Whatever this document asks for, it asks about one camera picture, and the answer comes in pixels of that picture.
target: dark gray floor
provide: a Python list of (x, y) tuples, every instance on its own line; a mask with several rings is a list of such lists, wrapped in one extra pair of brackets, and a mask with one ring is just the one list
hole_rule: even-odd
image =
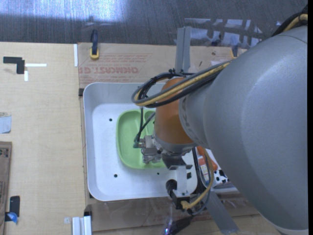
[(308, 0), (0, 0), (0, 41), (174, 45), (192, 26), (192, 45), (244, 47), (269, 37)]

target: yellow connector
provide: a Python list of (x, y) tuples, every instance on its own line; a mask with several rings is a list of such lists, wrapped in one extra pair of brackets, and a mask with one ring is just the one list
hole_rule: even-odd
[(92, 48), (90, 48), (90, 58), (93, 60), (99, 59), (99, 48), (97, 48), (97, 54), (96, 55), (92, 54)]

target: green plate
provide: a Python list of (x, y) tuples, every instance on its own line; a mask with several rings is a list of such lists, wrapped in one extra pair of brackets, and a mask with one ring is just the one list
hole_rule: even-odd
[[(144, 110), (143, 122), (153, 113), (152, 110)], [(151, 120), (141, 133), (141, 138), (145, 135), (152, 135), (154, 121)], [(135, 169), (149, 169), (165, 167), (161, 160), (159, 163), (145, 164), (142, 161), (141, 148), (133, 148), (134, 138), (139, 131), (140, 126), (140, 110), (129, 110), (123, 112), (117, 120), (116, 143), (117, 151), (121, 161), (128, 167)]]

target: wooden table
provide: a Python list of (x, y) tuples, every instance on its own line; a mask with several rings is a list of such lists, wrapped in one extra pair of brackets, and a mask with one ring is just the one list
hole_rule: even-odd
[[(3, 56), (22, 57), (29, 81), (16, 65), (0, 62), (0, 111), (12, 115), (13, 143), (8, 197), (21, 197), (19, 221), (6, 222), (6, 235), (70, 235), (74, 216), (86, 207), (78, 68), (73, 45), (0, 43)], [(234, 218), (249, 233), (279, 234), (259, 215)], [(123, 229), (95, 234), (158, 234), (159, 227)], [(213, 220), (198, 221), (181, 234), (222, 234)]]

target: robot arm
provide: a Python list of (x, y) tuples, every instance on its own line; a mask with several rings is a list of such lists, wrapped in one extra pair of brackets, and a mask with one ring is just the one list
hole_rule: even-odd
[(169, 169), (188, 166), (181, 157), (192, 147), (211, 149), (283, 234), (308, 234), (307, 37), (307, 25), (290, 29), (230, 63), (172, 78), (152, 98), (139, 99), (149, 86), (134, 93), (139, 106), (157, 107), (151, 147)]

